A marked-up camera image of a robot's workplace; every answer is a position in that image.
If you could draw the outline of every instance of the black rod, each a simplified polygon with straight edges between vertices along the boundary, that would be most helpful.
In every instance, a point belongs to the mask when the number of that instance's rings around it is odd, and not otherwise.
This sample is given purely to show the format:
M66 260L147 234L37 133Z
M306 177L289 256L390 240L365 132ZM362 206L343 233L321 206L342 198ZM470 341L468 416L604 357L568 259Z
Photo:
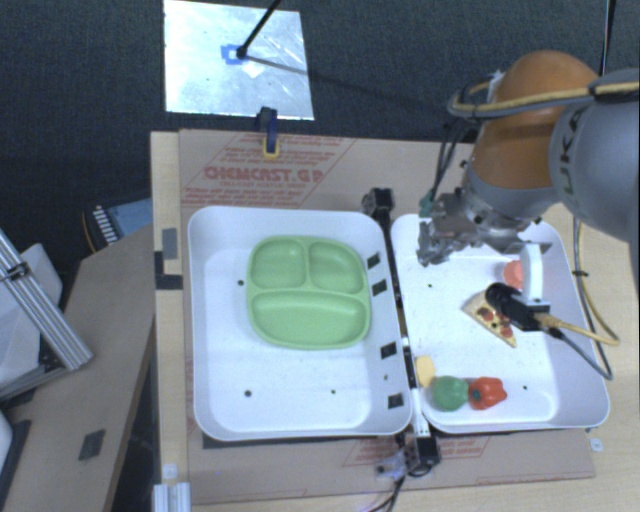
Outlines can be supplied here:
M273 14L273 11L275 11L278 8L278 5L280 5L280 2L282 2L282 0L273 1L273 3L267 9L267 12L264 13L264 16L258 22L258 24L256 25L256 28L253 29L253 32L251 32L251 34L249 35L247 40L244 42L244 44L236 50L236 57L238 57L239 59L244 59L247 56L247 50L249 50L249 45L260 33L260 30L262 30L262 27L264 27L264 24L269 20L269 18Z

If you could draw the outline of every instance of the cardboard box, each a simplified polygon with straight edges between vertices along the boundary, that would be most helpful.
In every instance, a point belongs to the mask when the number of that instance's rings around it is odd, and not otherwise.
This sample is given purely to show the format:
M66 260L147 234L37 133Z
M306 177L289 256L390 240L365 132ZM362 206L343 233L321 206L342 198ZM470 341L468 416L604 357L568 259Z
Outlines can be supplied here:
M439 149L434 143L298 135L280 140L280 158L268 161L254 133L185 130L152 137L156 273L165 284L180 282L173 288L161 285L157 294L159 353L166 351L174 362L165 374L160 363L163 481L188 480L194 504L390 488L390 480L377 478L375 468L397 451L393 437L221 443L204 437L193 417L186 244L191 215L212 204L355 211L364 194L384 186L394 190L394 217L414 213L431 185ZM469 147L463 147L458 159L468 154ZM460 177L452 169L442 190L453 188ZM176 313L178 303L184 309ZM163 332L167 328L173 329L171 336ZM186 364L178 370L180 358ZM169 418L167 408L177 417ZM442 463L428 476L407 481L407 488L595 474L581 430L447 437L440 447Z

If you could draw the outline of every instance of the white tray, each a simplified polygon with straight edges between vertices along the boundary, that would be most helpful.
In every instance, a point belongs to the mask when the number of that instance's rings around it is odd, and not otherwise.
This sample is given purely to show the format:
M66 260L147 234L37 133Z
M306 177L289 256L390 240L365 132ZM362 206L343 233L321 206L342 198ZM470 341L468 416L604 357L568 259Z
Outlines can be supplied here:
M568 345L541 332L514 329L517 348L486 331L462 311L465 302L491 283L502 281L507 256L485 246L468 248L450 261L423 268L417 261L417 215L393 224L392 240L402 289L404 313L414 356L430 356L437 375L472 379L502 379L508 398L496 406L475 411L468 404L455 412L439 411L430 394L421 390L427 420L449 433L590 427L609 413L603 379ZM585 326L562 241L545 223L532 225L523 240L551 242L543 255L543 297L551 313ZM571 333L595 358L593 345Z
M246 307L253 247L270 236L331 238L362 258L371 326L355 345L295 350L262 340ZM194 410L200 428L225 441L388 435L409 422L412 407L384 237L360 213L214 206L189 222L193 316ZM395 353L382 357L382 347Z

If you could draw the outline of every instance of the table surface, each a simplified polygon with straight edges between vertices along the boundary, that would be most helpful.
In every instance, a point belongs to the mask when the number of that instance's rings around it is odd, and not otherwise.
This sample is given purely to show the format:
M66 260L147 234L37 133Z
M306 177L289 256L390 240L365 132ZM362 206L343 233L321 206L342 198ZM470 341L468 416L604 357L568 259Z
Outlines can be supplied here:
M402 144L385 142L385 144ZM425 168L434 168L439 144L423 143ZM172 169L178 165L177 134L154 134L152 137L152 165L157 169ZM154 181L154 196L162 198L155 205L156 222L170 218L179 208L179 183L170 173L160 173L165 178ZM448 177L441 190L455 186L459 176ZM561 205L552 207L545 214L545 221L560 233L571 260L572 219ZM162 247L159 230L155 234L156 250ZM636 510L640 502L640 417L638 371L638 296L631 274L628 247L626 244L598 233L588 227L583 235L583 267L589 273L589 290L603 318L622 340L619 347L607 348L607 356L615 372L615 380L607 383L611 401L611 412L607 421L593 429L588 437L599 440L602 451L593 453L596 477L583 480L565 480L541 483L523 483L498 486L435 489L401 492L395 511L511 511L511 510L582 510L600 511ZM180 257L165 262L165 272L181 273ZM160 292L157 300L180 311L178 303L170 293ZM177 463L175 479L165 478L166 483L185 481L187 467L186 432L184 421L184 360L179 354L163 346L162 337L180 336L182 321L174 318L166 325L172 333L158 335L159 371L163 380L159 383L161 400L161 457ZM320 512L326 510L367 511L384 501L385 495L362 494L272 500L261 502L233 503L194 506L197 512L235 511L297 511Z

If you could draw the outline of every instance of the silver reflective sheet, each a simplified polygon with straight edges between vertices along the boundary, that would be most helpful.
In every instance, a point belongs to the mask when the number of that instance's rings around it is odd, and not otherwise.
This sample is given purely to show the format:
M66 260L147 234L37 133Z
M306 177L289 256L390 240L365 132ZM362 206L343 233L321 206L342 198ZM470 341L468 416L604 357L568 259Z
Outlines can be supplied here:
M165 88L169 112L313 120L300 15L275 11L237 60L265 9L165 0Z

